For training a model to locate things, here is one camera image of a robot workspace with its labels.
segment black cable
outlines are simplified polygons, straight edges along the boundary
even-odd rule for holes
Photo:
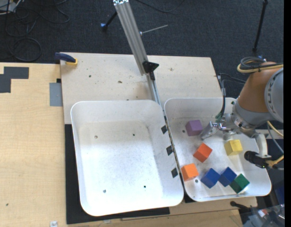
[[[223,79],[223,80],[221,80],[221,75],[230,77],[232,80],[229,80],[229,79]],[[225,111],[225,97],[226,97],[226,92],[225,92],[224,82],[225,81],[230,81],[230,82],[236,82],[236,83],[239,83],[239,84],[244,85],[245,81],[243,81],[241,79],[238,79],[238,78],[234,78],[234,77],[232,77],[232,76],[230,76],[230,75],[228,75],[226,73],[220,73],[217,78],[218,78],[218,81],[219,81],[219,84],[220,84],[220,87],[221,87],[222,97],[223,97],[222,108],[221,108],[220,112],[216,115],[216,119],[218,121],[218,120],[220,120],[223,117],[224,111]]]
[[[7,4],[9,4],[9,1],[8,1],[8,3],[7,3]],[[7,4],[0,6],[0,8],[3,8],[3,7],[5,7]]]
[[[138,2],[140,2],[140,3],[142,3],[142,4],[146,5],[146,6],[149,6],[149,7],[153,8],[153,9],[159,11],[159,12],[162,12],[162,13],[170,13],[170,12],[175,11],[177,8],[179,8],[179,7],[181,6],[181,4],[182,4],[185,0],[182,0],[182,2],[181,2],[181,3],[180,3],[176,8],[174,8],[174,9],[172,9],[172,10],[169,10],[169,11],[163,11],[163,10],[161,10],[161,9],[159,9],[159,8],[156,8],[156,7],[154,7],[154,6],[152,6],[152,5],[148,4],[148,3],[145,3],[145,2],[143,2],[143,1],[141,1],[141,0],[135,0],[135,1],[138,1]]]
[[[241,59],[240,61],[240,69],[241,70],[249,70],[249,69],[260,69],[260,68],[266,68],[266,67],[272,67],[272,66],[278,66],[282,65],[283,63],[272,63],[268,65],[260,65],[261,63],[266,62],[266,60],[258,58],[258,57],[245,57]]]
[[[236,203],[235,201],[231,201],[230,202],[230,205],[233,206],[233,207],[237,207],[239,209],[245,209],[245,210],[248,210],[249,209],[249,207],[246,207],[245,205]]]
[[[284,171],[284,167],[278,167],[276,165],[273,165],[274,170]]]
[[[5,58],[0,58],[0,60],[6,60],[6,59],[9,59],[9,58],[16,58],[20,61],[25,61],[25,62],[31,62],[31,61],[35,61],[37,59],[40,58],[40,56],[42,55],[42,47],[40,45],[40,43],[33,39],[33,38],[30,38],[30,37],[27,37],[28,34],[34,29],[34,26],[37,22],[37,20],[39,18],[43,18],[44,20],[50,22],[50,23],[53,23],[53,24],[64,24],[64,23],[67,23],[70,19],[69,19],[69,16],[66,15],[64,12],[62,12],[58,7],[57,5],[60,5],[68,0],[63,0],[61,2],[58,2],[58,3],[55,3],[56,0],[53,0],[54,1],[54,4],[51,4],[51,5],[43,5],[43,0],[41,0],[41,4],[39,4],[40,6],[40,11],[36,11],[36,10],[33,10],[33,9],[29,9],[29,8],[24,8],[22,6],[17,6],[13,15],[15,16],[15,20],[14,21],[11,21],[10,23],[7,22],[7,14],[9,13],[9,3],[10,3],[10,0],[8,0],[8,4],[7,4],[7,12],[6,12],[6,17],[5,17],[5,42],[6,42],[6,46],[7,46],[7,49],[8,51],[10,52],[10,56],[7,56]],[[43,8],[45,6],[54,6],[54,8],[59,12],[61,13],[62,15],[64,15],[66,17],[66,20],[62,21],[62,22],[56,22],[56,21],[52,21],[52,20],[49,20],[47,19],[43,14]],[[33,13],[36,14],[36,17],[34,19],[30,19],[28,20],[29,16],[30,16],[30,11],[32,11]],[[26,26],[26,28],[24,29],[24,32],[20,32],[20,29],[19,27],[17,27],[16,25],[23,25],[23,26]],[[13,29],[18,33],[17,35],[14,34],[14,33],[11,33],[9,28],[11,28],[11,26],[13,27]],[[13,49],[10,48],[8,42],[7,42],[7,38],[6,38],[6,35],[9,35],[11,37],[23,37],[23,36],[26,36],[26,37],[23,37],[23,38],[20,38],[18,40],[15,41],[15,43],[13,44]],[[22,49],[22,43],[29,43],[29,44],[32,44],[34,46],[36,46],[37,50],[38,50],[38,53],[37,55],[32,58],[32,59],[25,59],[25,58],[21,58],[20,56],[16,55],[16,49]]]
[[[37,2],[35,2],[35,1],[33,1],[33,0],[30,0],[30,1],[31,1],[32,3],[38,5],[38,6],[50,7],[50,6],[60,5],[60,4],[62,4],[62,3],[65,3],[65,2],[68,1],[68,0],[63,0],[63,1],[61,1],[61,2],[53,3],[53,4],[42,4],[42,3],[37,3]]]

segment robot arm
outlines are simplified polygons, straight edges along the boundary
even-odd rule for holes
[[[246,67],[246,63],[254,61],[262,63]],[[259,153],[246,152],[245,159],[261,168],[272,166],[265,136],[257,133],[256,128],[270,120],[283,123],[283,64],[247,57],[241,60],[238,71],[250,73],[250,76],[233,105],[232,113],[221,111],[216,122],[210,122],[202,131],[201,138],[212,136],[217,131],[223,131],[225,140],[232,134],[244,133],[255,138],[259,147]]]

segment wooden block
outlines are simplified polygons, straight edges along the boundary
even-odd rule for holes
[[[192,180],[199,175],[194,163],[183,166],[181,172],[184,181]]]
[[[234,156],[243,151],[240,140],[229,140],[225,143],[224,148],[228,156]]]
[[[203,130],[202,124],[200,120],[191,120],[186,125],[185,128],[187,130],[188,136],[199,135]]]
[[[213,150],[209,146],[207,146],[205,143],[202,143],[193,154],[193,156],[203,163],[209,157],[212,151]]]
[[[212,188],[216,185],[219,178],[219,173],[217,173],[214,169],[210,168],[200,181],[204,183],[208,188]]]
[[[231,188],[236,192],[241,192],[247,185],[249,185],[248,179],[245,178],[243,174],[240,174],[235,178],[234,181],[230,184]]]
[[[224,186],[228,186],[229,184],[232,183],[232,181],[235,180],[237,174],[230,169],[229,167],[225,168],[221,173],[220,173],[220,178],[219,182]]]

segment wooden board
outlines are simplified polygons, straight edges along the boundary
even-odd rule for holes
[[[0,226],[43,227],[57,221],[66,227],[63,107],[50,106],[49,93],[49,83],[60,78],[60,65],[0,63],[0,74],[4,66],[29,67],[29,79],[12,79],[11,93],[0,93]],[[239,203],[257,205],[256,198]],[[193,226],[195,221],[199,226],[237,226],[236,209],[230,200],[183,203],[170,208],[169,216],[114,219],[109,226]],[[104,222],[71,226],[99,225]]]
[[[74,103],[93,100],[152,99],[146,76],[133,55],[67,53],[77,66],[60,62],[64,120],[71,124]],[[222,97],[210,58],[148,56],[158,63],[154,71],[161,105],[169,98]]]

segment purple cube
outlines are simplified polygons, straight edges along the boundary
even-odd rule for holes
[[[219,180],[220,175],[214,169],[210,168],[207,173],[200,179],[208,188],[215,186]]]
[[[227,167],[226,169],[224,169],[221,174],[220,174],[220,178],[219,178],[219,182],[224,186],[228,186],[229,184],[232,183],[232,181],[235,180],[237,174],[233,172],[233,170],[231,170],[229,167]]]
[[[186,125],[188,136],[199,135],[203,130],[200,120],[191,120]]]

